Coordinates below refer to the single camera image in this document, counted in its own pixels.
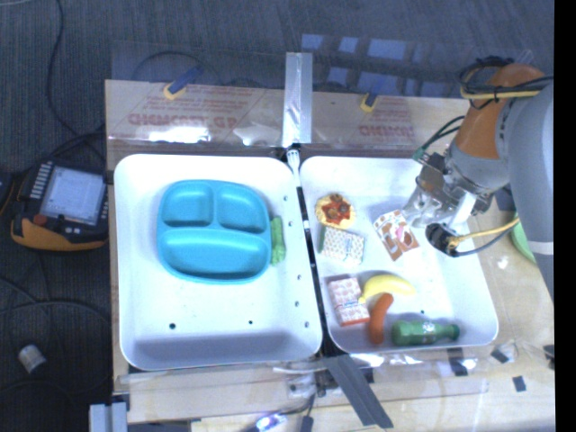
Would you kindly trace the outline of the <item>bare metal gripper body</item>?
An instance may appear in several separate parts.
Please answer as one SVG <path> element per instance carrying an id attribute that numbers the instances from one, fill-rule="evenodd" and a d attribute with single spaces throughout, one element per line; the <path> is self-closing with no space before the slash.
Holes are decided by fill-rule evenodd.
<path id="1" fill-rule="evenodd" d="M 445 155 L 422 151 L 418 162 L 422 165 L 414 192 L 418 218 L 468 218 L 491 207 L 492 194 L 479 192 L 478 186 L 462 178 Z"/>

